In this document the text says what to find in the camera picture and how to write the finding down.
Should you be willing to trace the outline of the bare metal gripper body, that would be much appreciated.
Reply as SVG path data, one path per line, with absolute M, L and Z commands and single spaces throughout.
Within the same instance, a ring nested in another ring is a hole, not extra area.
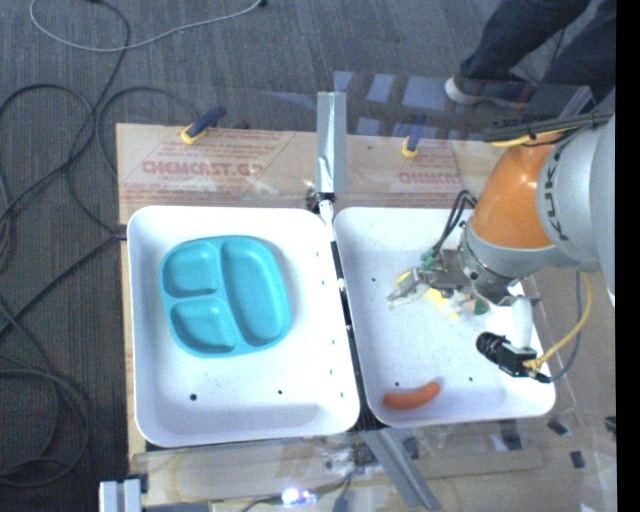
M 454 291 L 473 294 L 491 304 L 513 304 L 516 297 L 509 288 L 515 278 L 501 276 L 481 264 L 469 251 L 442 249 L 428 251 L 418 273 L 431 288 L 452 295 Z

